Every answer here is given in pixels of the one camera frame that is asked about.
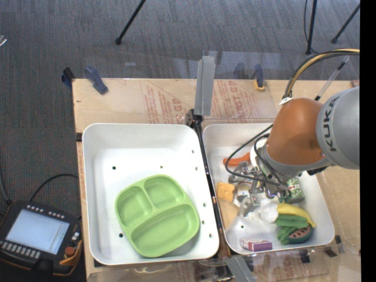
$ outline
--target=green plate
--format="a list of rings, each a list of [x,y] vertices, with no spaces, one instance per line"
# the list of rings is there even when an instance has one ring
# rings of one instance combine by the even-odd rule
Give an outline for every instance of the green plate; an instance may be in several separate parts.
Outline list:
[[[159,257],[188,242],[199,230],[199,214],[172,177],[157,174],[122,190],[115,202],[117,219],[135,250]]]

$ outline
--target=toy banana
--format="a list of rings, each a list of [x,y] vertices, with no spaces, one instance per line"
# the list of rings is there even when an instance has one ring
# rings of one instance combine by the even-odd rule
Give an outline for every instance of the toy banana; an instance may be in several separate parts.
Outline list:
[[[316,227],[316,224],[311,220],[308,212],[298,206],[288,203],[280,203],[277,206],[277,211],[279,214],[298,215],[304,217],[307,219],[307,223],[309,223],[312,228]]]

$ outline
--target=small box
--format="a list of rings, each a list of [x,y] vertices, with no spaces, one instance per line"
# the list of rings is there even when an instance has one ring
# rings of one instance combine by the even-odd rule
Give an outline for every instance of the small box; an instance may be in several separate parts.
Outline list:
[[[241,238],[240,245],[251,251],[265,251],[272,249],[272,243],[259,237]]]

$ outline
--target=screen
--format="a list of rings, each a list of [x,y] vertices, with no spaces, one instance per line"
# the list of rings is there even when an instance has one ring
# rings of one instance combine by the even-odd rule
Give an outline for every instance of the screen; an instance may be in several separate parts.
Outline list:
[[[22,209],[6,239],[56,255],[69,223]]]

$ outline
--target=black tripod leg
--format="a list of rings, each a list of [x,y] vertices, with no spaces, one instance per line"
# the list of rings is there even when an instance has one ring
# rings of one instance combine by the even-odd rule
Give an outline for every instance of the black tripod leg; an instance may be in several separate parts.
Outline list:
[[[142,5],[145,3],[146,0],[141,0],[139,6],[137,6],[135,12],[133,13],[132,17],[130,17],[127,25],[124,27],[122,33],[120,34],[120,36],[115,40],[115,43],[120,45],[122,43],[122,38],[123,36],[125,35],[125,33],[127,32],[128,28],[130,27],[130,24],[132,24],[133,20],[135,19],[135,17],[137,16],[137,14],[139,13]]]
[[[310,35],[309,35],[309,38],[308,38],[307,51],[305,52],[306,54],[311,54],[311,44],[312,44],[313,26],[315,24],[316,6],[317,6],[317,0],[313,0]]]
[[[340,37],[341,33],[345,30],[345,28],[350,23],[350,21],[355,16],[355,14],[359,11],[359,9],[360,9],[360,3],[358,4],[357,8],[355,8],[355,10],[353,11],[353,13],[348,17],[347,21],[342,26],[342,28],[340,29],[340,31],[338,31],[338,34],[334,38],[332,38],[332,40],[331,40],[332,43],[337,43],[337,39]]]

